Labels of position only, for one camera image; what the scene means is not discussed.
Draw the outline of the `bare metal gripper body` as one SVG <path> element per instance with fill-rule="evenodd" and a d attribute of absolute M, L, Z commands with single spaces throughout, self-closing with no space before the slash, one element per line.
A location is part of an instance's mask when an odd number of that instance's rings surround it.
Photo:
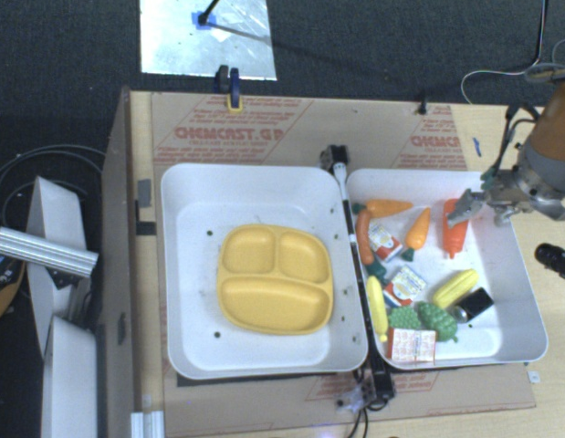
<path fill-rule="evenodd" d="M 495 176 L 484 177 L 484 192 L 493 210 L 496 206 L 513 206 L 514 215 L 538 212 L 553 221 L 565 221 L 565 192 L 544 182 L 535 172 L 498 171 Z"/>

